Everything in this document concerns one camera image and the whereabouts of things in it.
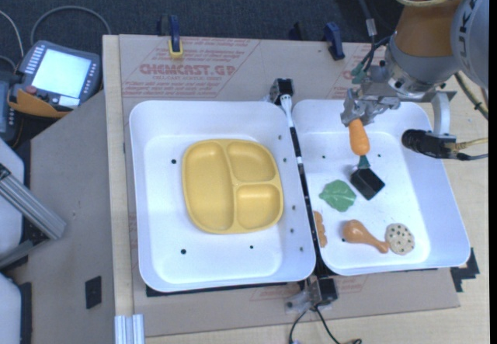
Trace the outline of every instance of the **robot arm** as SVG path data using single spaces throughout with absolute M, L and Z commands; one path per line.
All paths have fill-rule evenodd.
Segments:
M 385 58 L 353 80 L 359 87 L 347 93 L 342 122 L 349 126 L 360 119 L 367 125 L 377 114 L 397 109 L 401 102 L 432 103 L 435 124 L 429 136 L 434 138 L 428 140 L 435 151 L 423 153 L 449 157 L 450 151 L 437 143 L 455 142 L 449 135 L 449 102 L 455 92 L 440 88 L 459 71 L 488 88 L 489 0 L 398 1 L 405 7 L 386 45 Z M 419 133 L 416 135 L 415 141 L 419 141 Z M 412 138 L 403 141 L 415 149 Z

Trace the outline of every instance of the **yellow compartment plate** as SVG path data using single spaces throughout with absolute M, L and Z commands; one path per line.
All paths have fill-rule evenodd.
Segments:
M 283 213 L 276 162 L 254 141 L 217 139 L 190 145 L 182 160 L 182 187 L 192 222 L 210 233 L 260 231 Z

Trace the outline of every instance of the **table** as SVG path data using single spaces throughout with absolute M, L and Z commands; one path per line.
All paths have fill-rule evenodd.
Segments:
M 123 153 L 125 138 L 121 87 L 122 70 L 129 68 L 125 68 L 121 60 L 120 40 L 122 39 L 123 36 L 103 37 L 103 67 L 115 312 L 117 315 L 132 315 L 135 310 L 127 216 L 129 205 L 126 186 L 126 161 Z M 136 37 L 138 43 L 143 39 L 142 36 Z M 289 53 L 295 53 L 296 56 L 306 56 L 308 53 L 314 53 L 318 46 L 315 42 L 277 42 L 271 40 L 257 42 L 266 53 L 271 53 L 270 60 L 273 66 L 264 67 L 265 73 L 270 78 L 273 77 L 272 75 L 278 75 L 278 68 L 284 71 L 280 64 L 282 64 L 281 61 L 286 61 L 289 58 Z M 344 45 L 344 47 L 346 54 L 350 50 L 355 50 L 353 45 Z M 318 75 L 323 75 L 323 71 L 332 64 L 329 55 L 321 53 L 321 58 L 326 62 L 323 62 L 322 66 L 315 65 L 312 68 Z M 457 89 L 454 81 L 449 82 L 447 88 Z M 459 92 L 458 96 L 454 98 L 451 107 L 452 131 L 457 135 L 458 140 L 465 141 L 487 137 L 488 123 L 472 109 L 462 92 Z M 489 342 L 488 159 L 475 162 L 448 161 L 445 165 L 480 269 L 477 279 L 464 281 L 464 292 L 458 295 L 461 306 L 437 311 L 333 319 L 328 325 L 339 341 L 347 342 L 350 339 L 361 337 L 364 342 Z M 315 321 L 315 318 L 312 319 L 314 321 L 302 322 L 297 326 L 294 338 L 303 343 L 329 342 L 329 337 L 326 335 L 321 322 Z M 216 332 L 149 337 L 147 343 L 285 343 L 289 331 L 290 325 L 286 323 Z

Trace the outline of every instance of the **green leaf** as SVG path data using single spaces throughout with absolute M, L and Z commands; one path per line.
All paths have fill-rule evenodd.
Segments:
M 339 179 L 326 184 L 319 197 L 338 211 L 347 211 L 356 200 L 356 194 L 349 185 Z

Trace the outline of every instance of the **wooden surface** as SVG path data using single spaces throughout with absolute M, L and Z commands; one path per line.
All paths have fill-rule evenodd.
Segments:
M 133 314 L 133 295 L 120 100 L 119 37 L 105 36 L 103 48 L 116 314 L 130 315 Z M 449 80 L 446 89 L 459 90 L 453 79 Z M 426 112 L 430 116 L 429 106 L 426 107 Z M 473 110 L 461 91 L 451 102 L 451 112 L 451 132 L 457 135 L 458 141 L 488 136 L 488 122 Z M 488 151 L 487 145 L 478 145 L 467 152 L 476 155 L 486 151 Z M 476 276 L 476 279 L 463 281 L 464 292 L 459 294 L 461 306 L 440 311 L 329 321 L 330 330 L 340 342 L 345 343 L 355 338 L 361 338 L 364 343 L 490 342 L 488 159 L 473 162 L 448 161 L 446 168 L 480 269 L 480 274 Z M 436 196 L 436 188 L 433 189 L 433 195 Z M 197 342 L 284 344 L 288 342 L 290 327 L 290 325 L 275 325 L 187 335 L 167 335 L 147 338 L 147 344 Z M 303 344 L 331 342 L 321 322 L 306 321 L 306 318 L 303 318 L 296 327 L 294 339 L 299 339 Z

